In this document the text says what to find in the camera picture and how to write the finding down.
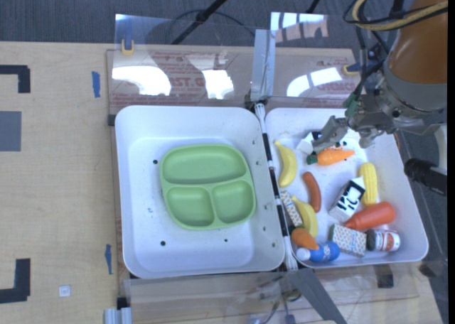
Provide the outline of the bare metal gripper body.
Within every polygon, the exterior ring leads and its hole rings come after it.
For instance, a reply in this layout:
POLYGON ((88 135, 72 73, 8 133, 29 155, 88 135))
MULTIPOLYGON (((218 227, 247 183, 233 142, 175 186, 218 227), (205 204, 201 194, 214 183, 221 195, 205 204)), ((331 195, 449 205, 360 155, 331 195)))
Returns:
POLYGON ((365 138, 397 130, 424 135, 445 125, 447 113, 445 108, 417 108, 389 90, 376 89, 372 93, 349 96, 347 120, 349 127, 365 138))

